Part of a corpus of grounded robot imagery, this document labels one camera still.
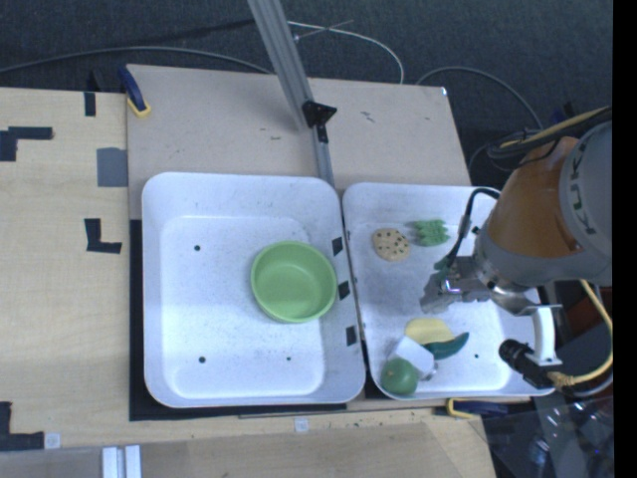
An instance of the green bowl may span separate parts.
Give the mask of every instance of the green bowl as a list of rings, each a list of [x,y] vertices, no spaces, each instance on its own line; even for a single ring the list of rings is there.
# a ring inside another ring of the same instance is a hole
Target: green bowl
[[[305,323],[324,315],[336,299],[336,274],[317,248],[281,241],[264,248],[250,274],[262,310],[284,323]]]

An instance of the cookie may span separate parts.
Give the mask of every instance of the cookie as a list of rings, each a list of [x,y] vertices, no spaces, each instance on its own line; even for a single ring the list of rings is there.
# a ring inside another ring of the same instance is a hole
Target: cookie
[[[379,228],[373,233],[372,242],[381,259],[397,262],[409,256],[409,241],[395,228]]]

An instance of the white cable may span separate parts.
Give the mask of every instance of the white cable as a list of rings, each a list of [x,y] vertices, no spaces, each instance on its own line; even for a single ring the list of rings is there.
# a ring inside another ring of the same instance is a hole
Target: white cable
[[[378,46],[378,47],[382,48],[383,50],[385,50],[396,61],[396,64],[398,64],[398,69],[400,70],[400,82],[399,82],[399,84],[400,85],[403,84],[403,82],[405,80],[405,70],[402,67],[402,62],[400,62],[400,59],[398,58],[398,56],[388,46],[385,46],[380,41],[376,41],[375,39],[372,39],[371,37],[363,36],[361,34],[356,34],[355,32],[348,32],[346,30],[340,30],[340,29],[335,28],[335,27],[337,27],[339,25],[335,25],[335,26],[332,26],[332,27],[320,27],[319,25],[309,25],[308,23],[298,23],[296,21],[288,21],[288,24],[292,25],[292,26],[295,26],[295,27],[309,28],[309,29],[313,29],[313,30],[324,30],[326,32],[333,32],[335,34],[342,34],[344,36],[355,37],[356,39],[362,39],[363,41],[367,41],[369,43],[375,44],[376,46]]]

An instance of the green ball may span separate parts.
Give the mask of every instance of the green ball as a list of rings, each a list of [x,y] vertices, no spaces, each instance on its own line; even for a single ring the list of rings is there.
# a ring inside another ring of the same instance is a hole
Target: green ball
[[[390,359],[382,368],[380,385],[394,394],[411,394],[418,386],[418,371],[407,359]]]

